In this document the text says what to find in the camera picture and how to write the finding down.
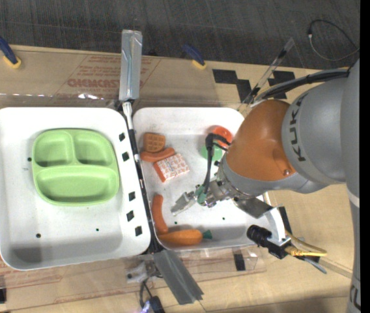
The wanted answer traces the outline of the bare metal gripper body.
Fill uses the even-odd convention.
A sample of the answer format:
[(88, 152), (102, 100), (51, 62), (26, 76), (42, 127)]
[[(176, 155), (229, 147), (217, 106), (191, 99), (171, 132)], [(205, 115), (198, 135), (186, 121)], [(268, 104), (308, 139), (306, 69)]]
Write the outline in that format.
[(239, 198), (239, 192), (228, 181), (213, 179), (199, 185), (193, 199), (202, 207), (213, 207), (221, 201)]

